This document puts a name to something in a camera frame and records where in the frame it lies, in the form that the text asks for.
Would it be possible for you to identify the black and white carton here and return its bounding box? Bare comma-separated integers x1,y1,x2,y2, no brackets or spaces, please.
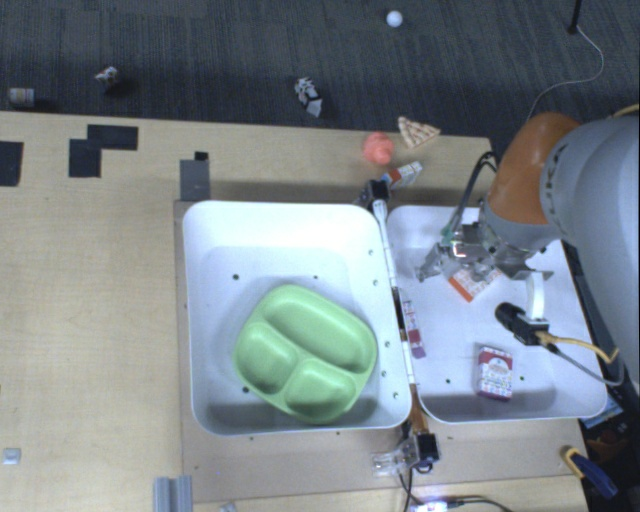
293,76,324,119

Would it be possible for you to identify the green divided plate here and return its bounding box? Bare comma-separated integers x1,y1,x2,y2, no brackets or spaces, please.
231,283,379,427

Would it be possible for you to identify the white plastic tray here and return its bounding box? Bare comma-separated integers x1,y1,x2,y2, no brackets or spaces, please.
386,204,610,425
181,199,414,437

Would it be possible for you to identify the black block with thin wires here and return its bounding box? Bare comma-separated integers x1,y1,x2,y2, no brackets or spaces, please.
363,178,392,205
412,431,442,474

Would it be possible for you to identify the pink doughnut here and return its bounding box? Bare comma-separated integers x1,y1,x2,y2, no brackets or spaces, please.
362,131,396,167

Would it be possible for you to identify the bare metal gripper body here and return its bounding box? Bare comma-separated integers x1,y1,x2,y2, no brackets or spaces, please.
433,222,555,282

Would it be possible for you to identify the orange and white carton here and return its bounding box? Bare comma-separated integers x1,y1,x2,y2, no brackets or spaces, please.
447,264,504,304

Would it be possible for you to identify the pink and purple packet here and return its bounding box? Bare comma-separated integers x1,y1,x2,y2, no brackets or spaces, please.
399,299,428,360

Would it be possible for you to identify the small white and red packet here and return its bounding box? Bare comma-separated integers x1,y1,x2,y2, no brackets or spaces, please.
94,65,120,92

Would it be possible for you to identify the pizza slice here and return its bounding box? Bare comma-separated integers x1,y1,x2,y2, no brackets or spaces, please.
396,115,443,151

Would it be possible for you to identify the small red and white carton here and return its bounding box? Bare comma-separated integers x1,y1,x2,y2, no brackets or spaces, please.
381,160,424,192

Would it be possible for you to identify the black cylinder on white bracket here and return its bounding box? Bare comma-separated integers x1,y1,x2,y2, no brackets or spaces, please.
494,272,552,347

